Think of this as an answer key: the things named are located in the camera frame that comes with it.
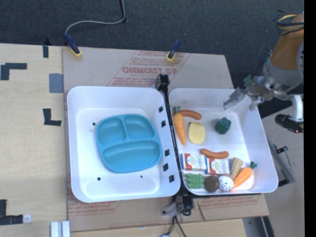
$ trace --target blue divided plate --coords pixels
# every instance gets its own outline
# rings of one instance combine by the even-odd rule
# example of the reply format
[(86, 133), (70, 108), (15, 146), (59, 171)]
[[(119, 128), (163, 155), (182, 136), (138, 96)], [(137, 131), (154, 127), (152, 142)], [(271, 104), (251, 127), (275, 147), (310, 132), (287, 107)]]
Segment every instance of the blue divided plate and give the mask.
[(100, 121), (97, 144), (104, 165), (115, 173), (130, 173), (155, 166), (162, 157), (159, 137), (150, 120), (124, 114)]

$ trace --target gray carpet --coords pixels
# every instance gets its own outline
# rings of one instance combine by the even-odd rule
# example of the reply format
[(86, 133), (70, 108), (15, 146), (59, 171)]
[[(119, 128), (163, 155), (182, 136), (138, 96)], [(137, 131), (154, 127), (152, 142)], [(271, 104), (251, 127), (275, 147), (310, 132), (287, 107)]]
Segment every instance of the gray carpet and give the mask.
[[(260, 49), (273, 49), (276, 10), (301, 13), (304, 0), (123, 0), (127, 20), (115, 25), (79, 24), (68, 33), (79, 46), (169, 50), (225, 55), (234, 87), (257, 64)], [(118, 21), (119, 0), (1, 0), (0, 42), (63, 45), (67, 27), (81, 20)], [(273, 100), (262, 117), (290, 103)]]

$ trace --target white tray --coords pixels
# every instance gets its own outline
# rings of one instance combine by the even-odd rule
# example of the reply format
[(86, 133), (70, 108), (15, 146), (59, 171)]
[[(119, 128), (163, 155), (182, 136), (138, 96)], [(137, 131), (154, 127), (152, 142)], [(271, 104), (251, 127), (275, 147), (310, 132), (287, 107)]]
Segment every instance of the white tray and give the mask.
[[(207, 88), (177, 88), (169, 95), (170, 107), (180, 106), (181, 109), (190, 109), (202, 114), (202, 123), (206, 128), (205, 140), (200, 145), (192, 144), (188, 139), (189, 122), (196, 121), (185, 117), (187, 128), (187, 143), (182, 145), (176, 134), (178, 153), (199, 153), (201, 148), (214, 152), (228, 151), (228, 160), (233, 157), (243, 160), (243, 166), (249, 166), (251, 161), (257, 163), (252, 177), (231, 192), (208, 192), (202, 189), (189, 189), (195, 195), (235, 195), (270, 193), (278, 186), (278, 178), (269, 145), (263, 129), (261, 118), (257, 109), (249, 110), (251, 99), (246, 96), (237, 105), (224, 109), (223, 103), (233, 93), (233, 89), (207, 89)], [(226, 134), (219, 134), (215, 130), (216, 122), (226, 117), (232, 124)], [(183, 173), (201, 173), (201, 171), (183, 170)]]
[[(79, 86), (69, 91), (67, 105), (71, 186), (79, 200), (170, 197), (179, 191), (179, 171), (160, 92), (143, 87)], [(122, 114), (140, 114), (152, 122), (162, 146), (157, 165), (119, 174), (104, 166), (98, 152), (96, 126), (105, 118)]]

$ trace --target black tape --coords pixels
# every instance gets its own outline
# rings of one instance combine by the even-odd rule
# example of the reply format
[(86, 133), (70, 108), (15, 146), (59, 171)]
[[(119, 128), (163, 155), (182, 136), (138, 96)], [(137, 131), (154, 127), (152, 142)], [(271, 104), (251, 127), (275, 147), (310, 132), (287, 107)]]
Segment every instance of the black tape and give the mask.
[(0, 199), (0, 217), (6, 215), (6, 199)]
[(43, 109), (43, 113), (44, 113), (45, 125), (55, 125), (55, 126), (61, 125), (61, 120), (51, 120), (51, 109)]
[(27, 69), (27, 63), (6, 63), (5, 66), (8, 69)]
[(43, 58), (48, 58), (48, 46), (43, 46)]
[(52, 45), (50, 40), (49, 40), (49, 35), (46, 36), (46, 38), (44, 39), (44, 45)]
[(64, 77), (62, 74), (49, 74), (49, 93), (64, 93)]
[(10, 69), (5, 65), (0, 66), (0, 80), (9, 80)]
[(0, 80), (9, 80), (10, 69), (27, 69), (27, 63), (6, 63), (0, 67)]
[(23, 215), (0, 217), (0, 226), (23, 224)]

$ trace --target toy food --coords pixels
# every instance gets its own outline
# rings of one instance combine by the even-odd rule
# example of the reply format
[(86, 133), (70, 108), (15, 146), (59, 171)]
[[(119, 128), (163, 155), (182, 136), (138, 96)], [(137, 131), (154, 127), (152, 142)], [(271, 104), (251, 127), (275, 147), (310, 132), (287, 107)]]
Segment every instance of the toy food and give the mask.
[(188, 173), (188, 174), (185, 174), (185, 177), (186, 178), (191, 178), (191, 179), (194, 179), (194, 178), (204, 178), (203, 175), (201, 174), (192, 174), (192, 173)]
[(227, 118), (221, 118), (215, 125), (215, 130), (220, 134), (225, 134), (231, 127), (232, 122)]
[(200, 113), (192, 110), (180, 110), (179, 113), (182, 114), (182, 116), (190, 117), (196, 120), (200, 120), (202, 118), (202, 115)]
[(238, 187), (239, 185), (243, 184), (245, 181), (247, 181), (251, 175), (252, 175), (252, 170), (257, 166), (256, 163), (253, 161), (250, 163), (249, 167), (242, 168), (241, 171), (238, 173), (236, 178), (234, 179), (234, 186), (232, 189)]
[(214, 192), (219, 188), (219, 180), (216, 175), (211, 175), (205, 179), (205, 189), (209, 192)]
[(201, 189), (205, 187), (204, 183), (194, 184), (194, 183), (187, 183), (187, 187), (190, 189)]
[(173, 123), (179, 139), (183, 145), (186, 144), (186, 126), (184, 122), (184, 117), (179, 113), (180, 107), (175, 107), (175, 114), (173, 115)]
[(239, 173), (243, 161), (239, 158), (233, 158), (231, 161), (231, 176), (233, 179), (236, 178), (237, 174)]
[(190, 122), (189, 126), (189, 140), (193, 144), (201, 144), (205, 139), (205, 126), (201, 123)]
[(203, 184), (204, 178), (188, 178), (187, 182), (190, 184)]
[(181, 167), (183, 170), (206, 171), (205, 156), (200, 154), (181, 154)]
[(233, 178), (230, 174), (223, 174), (218, 178), (219, 181), (219, 188), (222, 191), (228, 192), (234, 186)]
[(215, 159), (224, 159), (229, 156), (229, 153), (227, 151), (221, 151), (221, 152), (213, 152), (206, 148), (202, 148), (200, 150), (200, 153), (202, 155), (205, 155), (208, 158), (215, 158)]
[(205, 158), (207, 174), (229, 174), (229, 163), (227, 159)]

